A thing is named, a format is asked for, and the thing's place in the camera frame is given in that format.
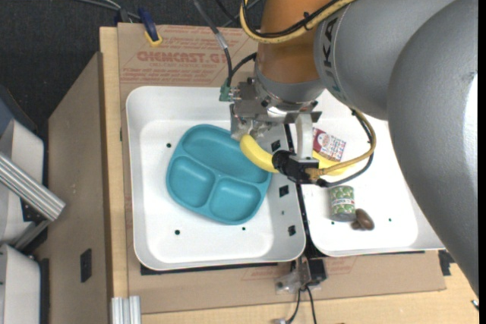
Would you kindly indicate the yellow banana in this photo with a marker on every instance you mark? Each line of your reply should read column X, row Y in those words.
column 258, row 155

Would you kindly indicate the red and white carton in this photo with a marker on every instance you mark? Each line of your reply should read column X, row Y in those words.
column 329, row 145

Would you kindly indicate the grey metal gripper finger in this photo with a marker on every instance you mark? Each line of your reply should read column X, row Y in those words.
column 262, row 132
column 240, row 131

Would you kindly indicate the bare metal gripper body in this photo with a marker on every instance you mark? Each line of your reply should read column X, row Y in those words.
column 250, row 106

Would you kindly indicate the green and white can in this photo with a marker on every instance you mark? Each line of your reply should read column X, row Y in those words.
column 342, row 203

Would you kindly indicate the brown toy food piece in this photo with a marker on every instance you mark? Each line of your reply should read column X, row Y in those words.
column 363, row 221

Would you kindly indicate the brown cardboard board red print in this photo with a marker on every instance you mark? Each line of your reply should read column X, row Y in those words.
column 228, row 290

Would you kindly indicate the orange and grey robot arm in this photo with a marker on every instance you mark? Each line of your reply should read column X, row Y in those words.
column 410, row 60

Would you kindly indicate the white plastic tray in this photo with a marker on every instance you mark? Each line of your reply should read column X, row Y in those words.
column 383, row 208
column 212, row 243

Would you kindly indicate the blue divided plate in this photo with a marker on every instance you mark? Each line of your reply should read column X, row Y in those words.
column 212, row 178

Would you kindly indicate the black cylinder on white bracket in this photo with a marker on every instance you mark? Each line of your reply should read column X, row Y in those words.
column 294, row 165

